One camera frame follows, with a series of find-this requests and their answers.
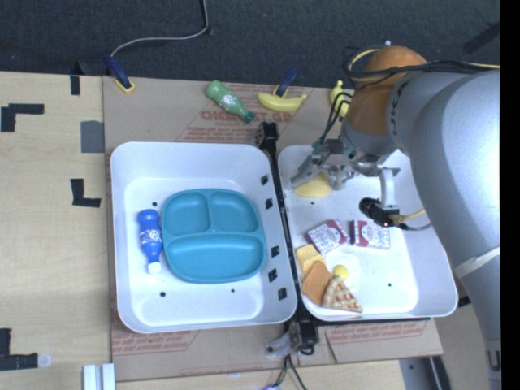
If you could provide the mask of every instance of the white tray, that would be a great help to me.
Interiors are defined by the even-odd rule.
[[[291,187],[290,178],[310,153],[308,145],[292,145],[280,152],[278,163],[292,247],[308,244],[304,235],[329,219],[348,222],[367,217],[358,208],[364,197],[381,198],[379,178],[356,176],[343,189],[326,197],[303,198]],[[412,179],[409,159],[400,151],[384,164],[399,167],[395,177],[395,198],[403,215],[423,208]],[[412,219],[411,227],[428,223],[427,216]],[[346,285],[363,307],[360,315],[315,305],[305,294],[309,312],[324,321],[430,318],[451,314],[457,307],[457,289],[449,261],[433,228],[410,232],[390,229],[391,249],[370,249],[343,244],[327,254],[329,271],[337,264],[348,267]],[[302,280],[300,267],[298,275]]]
[[[251,145],[130,142],[110,158],[117,307],[136,332],[170,332],[282,323],[297,307],[280,210],[267,156]],[[267,260],[254,276],[224,284],[176,278],[161,253],[162,273],[149,275],[137,213],[187,189],[231,189],[257,207]]]

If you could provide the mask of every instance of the green bottle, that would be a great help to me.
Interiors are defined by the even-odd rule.
[[[254,118],[254,113],[247,110],[240,100],[230,89],[223,86],[219,80],[214,80],[206,88],[206,95],[215,100],[228,113],[239,115],[246,123]]]

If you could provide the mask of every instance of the yellow banana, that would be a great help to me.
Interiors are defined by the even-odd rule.
[[[260,104],[273,111],[296,111],[307,98],[307,94],[302,94],[300,97],[286,98],[285,94],[288,91],[285,91],[283,97],[280,97],[275,95],[277,89],[278,85],[276,86],[275,91],[273,91],[273,94],[259,93],[258,100],[260,101]]]
[[[336,95],[338,95],[339,93],[343,93],[343,81],[342,80],[339,80],[337,83],[336,83],[336,87],[334,87],[333,89],[331,89],[331,92],[329,93],[329,96],[331,98],[331,104],[334,103],[334,99],[336,98]],[[338,106],[340,105],[341,101],[342,100],[346,100],[347,98],[345,97],[345,95],[342,95],[338,98],[338,100],[336,101],[336,108],[334,109],[334,111],[337,111],[338,110]],[[343,119],[346,115],[347,115],[347,112],[349,110],[349,104],[347,104],[346,102],[344,102],[342,105],[341,105],[341,108],[340,108],[340,117]]]

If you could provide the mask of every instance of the blue clamp handle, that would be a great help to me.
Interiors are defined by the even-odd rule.
[[[296,78],[296,68],[291,68],[288,72],[288,74],[285,76],[282,83],[279,85],[278,89],[275,92],[275,95],[278,97],[283,97],[285,91],[287,91],[287,88],[293,83],[294,79]]]
[[[128,75],[124,71],[123,67],[121,67],[121,65],[119,65],[115,59],[113,59],[110,55],[105,55],[103,57],[103,63],[108,69],[110,69],[110,73],[125,89],[130,89],[132,87],[132,83],[128,79]]]

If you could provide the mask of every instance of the blue divided plate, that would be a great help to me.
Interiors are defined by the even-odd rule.
[[[191,189],[167,199],[161,215],[164,253],[184,281],[214,284],[248,279],[267,259],[254,204],[229,189]]]

